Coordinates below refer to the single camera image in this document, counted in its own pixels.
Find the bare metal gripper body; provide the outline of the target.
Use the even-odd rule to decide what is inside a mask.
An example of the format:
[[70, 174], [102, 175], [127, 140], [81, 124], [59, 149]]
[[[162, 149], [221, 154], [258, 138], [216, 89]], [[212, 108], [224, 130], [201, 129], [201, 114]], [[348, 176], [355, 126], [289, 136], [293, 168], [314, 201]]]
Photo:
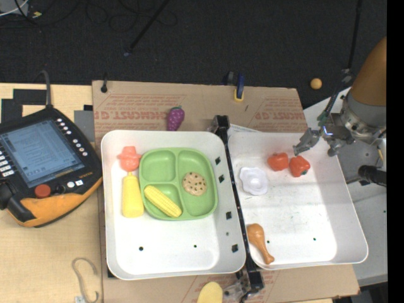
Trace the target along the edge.
[[377, 145], [385, 137], [385, 127], [374, 127], [348, 112], [331, 113], [321, 121], [322, 137], [331, 148], [342, 148], [356, 142]]

